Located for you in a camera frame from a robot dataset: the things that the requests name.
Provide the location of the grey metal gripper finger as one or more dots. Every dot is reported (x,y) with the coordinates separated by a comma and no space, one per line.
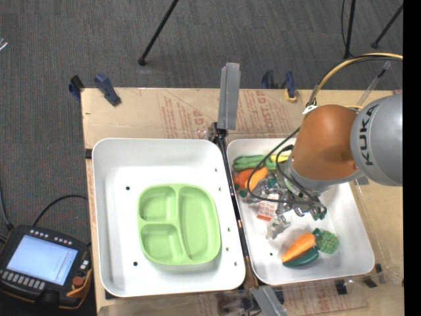
(275,230)
(283,216)

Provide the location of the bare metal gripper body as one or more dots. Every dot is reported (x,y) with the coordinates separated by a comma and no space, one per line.
(285,199)

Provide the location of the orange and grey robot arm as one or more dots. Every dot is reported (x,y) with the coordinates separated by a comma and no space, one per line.
(332,143)

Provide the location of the clear packet with orange print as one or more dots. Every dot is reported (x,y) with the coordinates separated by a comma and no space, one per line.
(267,211)

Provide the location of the orange carrot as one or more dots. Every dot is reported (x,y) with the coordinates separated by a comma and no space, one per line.
(298,246)

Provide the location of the thin black rod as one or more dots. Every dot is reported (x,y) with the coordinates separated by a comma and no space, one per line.
(241,235)

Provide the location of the orange yellow toy fruit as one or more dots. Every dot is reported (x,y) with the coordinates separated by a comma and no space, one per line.
(259,176)

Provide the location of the dark green toy cucumber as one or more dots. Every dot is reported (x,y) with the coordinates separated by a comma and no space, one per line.
(304,259)

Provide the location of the yellow banana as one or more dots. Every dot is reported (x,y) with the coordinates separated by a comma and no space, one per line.
(280,158)

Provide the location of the orange toy pepper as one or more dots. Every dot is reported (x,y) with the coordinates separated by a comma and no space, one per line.
(241,178)

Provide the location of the green grapes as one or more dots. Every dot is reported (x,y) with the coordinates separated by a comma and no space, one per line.
(327,241)

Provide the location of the green pea pods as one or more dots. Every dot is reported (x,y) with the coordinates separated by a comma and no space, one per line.
(250,162)

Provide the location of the white plastic tray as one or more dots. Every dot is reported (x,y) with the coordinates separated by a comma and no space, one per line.
(118,216)
(342,229)

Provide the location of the green divided plate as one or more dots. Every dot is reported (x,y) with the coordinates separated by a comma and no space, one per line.
(179,224)

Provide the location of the brown cardboard board red print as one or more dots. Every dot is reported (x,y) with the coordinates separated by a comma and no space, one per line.
(138,117)

